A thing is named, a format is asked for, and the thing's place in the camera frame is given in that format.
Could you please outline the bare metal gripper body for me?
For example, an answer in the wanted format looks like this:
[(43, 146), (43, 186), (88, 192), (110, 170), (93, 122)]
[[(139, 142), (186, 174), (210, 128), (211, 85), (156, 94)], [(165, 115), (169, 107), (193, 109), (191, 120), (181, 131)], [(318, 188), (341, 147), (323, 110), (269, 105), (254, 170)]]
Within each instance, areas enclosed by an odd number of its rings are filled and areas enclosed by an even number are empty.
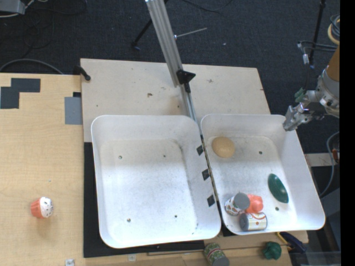
[(339, 119), (339, 98), (327, 90), (308, 90), (299, 106), (302, 122), (322, 120), (325, 116)]

